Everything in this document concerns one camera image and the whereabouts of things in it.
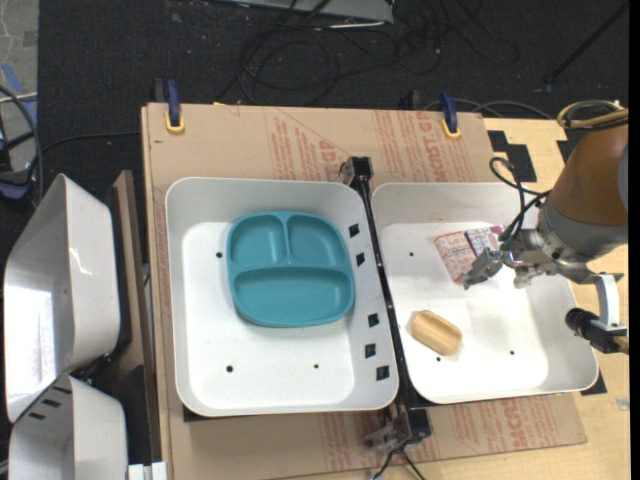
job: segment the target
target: cardboard sheet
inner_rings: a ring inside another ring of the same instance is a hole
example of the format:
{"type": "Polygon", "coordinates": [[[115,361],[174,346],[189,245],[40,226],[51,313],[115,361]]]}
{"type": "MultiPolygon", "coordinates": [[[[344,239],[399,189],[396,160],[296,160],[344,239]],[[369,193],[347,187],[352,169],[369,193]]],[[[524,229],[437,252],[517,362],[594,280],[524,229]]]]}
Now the cardboard sheet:
{"type": "MultiPolygon", "coordinates": [[[[174,379],[164,196],[174,181],[189,176],[337,180],[341,163],[349,156],[371,157],[376,185],[390,181],[495,181],[488,169],[495,153],[485,121],[475,114],[461,114],[462,137],[455,141],[442,133],[437,112],[183,105],[185,133],[172,135],[165,128],[165,110],[162,104],[150,104],[143,109],[142,121],[159,416],[163,459],[168,462],[170,477],[266,480],[342,472],[339,478],[365,478],[366,471],[377,469],[386,457],[363,445],[363,437],[380,428],[381,415],[375,412],[185,422],[174,379]]],[[[492,129],[508,128],[506,120],[493,121],[492,129]]],[[[538,186],[531,187],[548,188],[562,168],[554,149],[562,131],[555,123],[519,123],[524,135],[546,137],[532,147],[532,154],[541,156],[543,162],[539,164],[538,186]]],[[[594,303],[595,292],[576,295],[583,307],[594,303]]],[[[625,382],[624,378],[628,370],[621,362],[626,359],[604,361],[616,372],[612,385],[619,396],[628,396],[628,379],[625,382]]],[[[578,472],[575,478],[581,479],[626,478],[629,452],[621,450],[620,443],[628,436],[628,414],[612,407],[613,395],[606,403],[594,399],[583,401],[579,395],[563,394],[433,407],[428,411],[434,435],[407,451],[417,462],[441,464],[436,469],[440,475],[434,478],[462,478],[462,463],[441,461],[588,443],[589,427],[585,432],[579,408],[593,411],[595,405],[598,417],[619,425],[619,433],[615,438],[597,438],[593,445],[570,447],[576,451],[561,459],[563,471],[574,468],[578,472]],[[593,461],[595,465],[585,467],[593,461]],[[613,476],[601,476],[603,472],[613,476]]],[[[597,422],[589,425],[594,432],[598,428],[597,422]]],[[[537,472],[538,476],[531,478],[539,478],[556,471],[556,466],[540,456],[512,455],[516,458],[492,463],[493,472],[479,463],[464,477],[529,478],[526,470],[532,475],[537,472]]],[[[405,478],[406,473],[399,471],[396,477],[390,470],[388,478],[405,478]]],[[[561,477],[574,478],[568,474],[561,477]]]]}

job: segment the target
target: teal plastic plate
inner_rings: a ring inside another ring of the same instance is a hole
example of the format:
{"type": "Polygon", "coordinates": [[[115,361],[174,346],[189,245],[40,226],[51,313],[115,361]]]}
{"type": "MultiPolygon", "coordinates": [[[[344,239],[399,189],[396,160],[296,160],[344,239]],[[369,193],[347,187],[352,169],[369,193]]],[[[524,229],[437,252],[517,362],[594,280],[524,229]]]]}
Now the teal plastic plate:
{"type": "Polygon", "coordinates": [[[327,324],[355,302],[344,240],[318,215],[276,211],[238,219],[227,240],[227,268],[236,310],[254,324],[327,324]]]}

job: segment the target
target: white bin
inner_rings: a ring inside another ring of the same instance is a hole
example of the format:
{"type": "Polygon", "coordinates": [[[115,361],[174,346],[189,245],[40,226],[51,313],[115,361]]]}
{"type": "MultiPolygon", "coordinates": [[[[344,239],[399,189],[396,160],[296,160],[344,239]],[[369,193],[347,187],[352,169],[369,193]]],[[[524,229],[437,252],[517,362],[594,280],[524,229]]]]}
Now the white bin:
{"type": "MultiPolygon", "coordinates": [[[[502,183],[390,183],[372,196],[381,254],[409,376],[440,404],[542,395],[589,388],[598,365],[589,343],[564,322],[576,307],[561,276],[534,278],[516,289],[508,267],[465,290],[447,272],[433,239],[518,214],[518,193],[502,183]],[[441,357],[410,333],[413,316],[429,309],[462,331],[456,354],[441,357]]],[[[527,213],[534,227],[537,210],[527,213]]]]}
{"type": "Polygon", "coordinates": [[[11,422],[60,374],[116,346],[115,261],[109,208],[58,175],[5,269],[5,396],[11,422]]]}
{"type": "Polygon", "coordinates": [[[185,178],[168,191],[166,212],[176,383],[186,407],[214,417],[374,410],[394,400],[395,353],[364,205],[354,190],[326,182],[185,178]],[[344,238],[356,296],[338,321],[269,328],[236,311],[226,258],[217,253],[224,253],[236,219],[279,210],[320,215],[344,238]]]}
{"type": "Polygon", "coordinates": [[[68,375],[61,375],[11,431],[11,480],[124,480],[127,467],[122,406],[68,375]]]}

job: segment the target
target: snack package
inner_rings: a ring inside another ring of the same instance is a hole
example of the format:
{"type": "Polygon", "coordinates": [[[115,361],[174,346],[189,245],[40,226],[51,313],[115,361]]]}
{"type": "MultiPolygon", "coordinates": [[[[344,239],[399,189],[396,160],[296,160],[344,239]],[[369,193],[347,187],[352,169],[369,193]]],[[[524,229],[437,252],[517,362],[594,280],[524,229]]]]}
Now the snack package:
{"type": "Polygon", "coordinates": [[[498,236],[503,231],[502,226],[456,231],[437,236],[433,242],[451,279],[460,282],[460,276],[471,270],[471,265],[485,248],[492,251],[500,248],[498,236]]]}

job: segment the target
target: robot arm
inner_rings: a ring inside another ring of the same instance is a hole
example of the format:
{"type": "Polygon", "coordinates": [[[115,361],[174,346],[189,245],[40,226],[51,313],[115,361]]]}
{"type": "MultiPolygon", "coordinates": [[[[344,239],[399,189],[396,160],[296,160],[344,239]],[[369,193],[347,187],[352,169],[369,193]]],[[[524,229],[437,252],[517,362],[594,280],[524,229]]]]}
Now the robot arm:
{"type": "Polygon", "coordinates": [[[628,113],[602,116],[572,152],[553,189],[540,205],[535,229],[521,229],[500,251],[485,250],[462,276],[465,288],[483,282],[502,265],[515,270],[521,288],[532,278],[560,274],[594,284],[600,316],[575,308],[567,325],[603,353],[629,353],[621,325],[616,282],[621,274],[594,273],[587,263],[628,243],[628,113]]]}

